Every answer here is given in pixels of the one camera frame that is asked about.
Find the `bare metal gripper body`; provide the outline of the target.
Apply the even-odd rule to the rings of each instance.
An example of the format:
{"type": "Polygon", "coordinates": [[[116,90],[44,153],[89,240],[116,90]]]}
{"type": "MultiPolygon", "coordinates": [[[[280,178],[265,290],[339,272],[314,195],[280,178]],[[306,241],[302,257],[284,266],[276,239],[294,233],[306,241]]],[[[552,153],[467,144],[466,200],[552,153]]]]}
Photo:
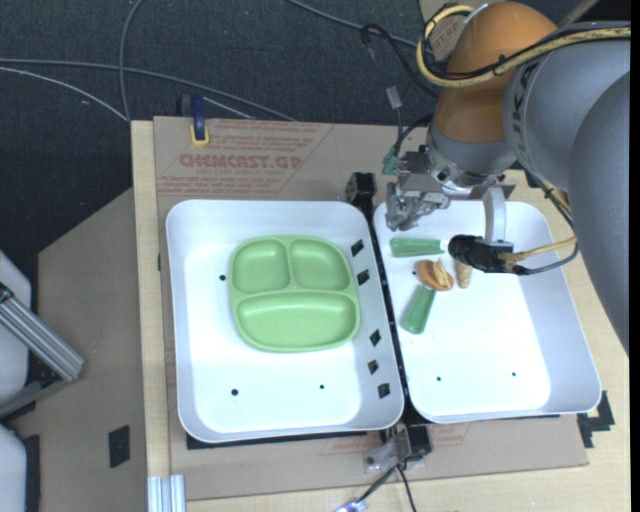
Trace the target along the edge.
{"type": "Polygon", "coordinates": [[[478,198],[476,189],[497,184],[502,171],[474,171],[455,164],[439,150],[423,148],[398,158],[393,175],[395,181],[387,186],[389,204],[443,206],[450,200],[478,198]]]}

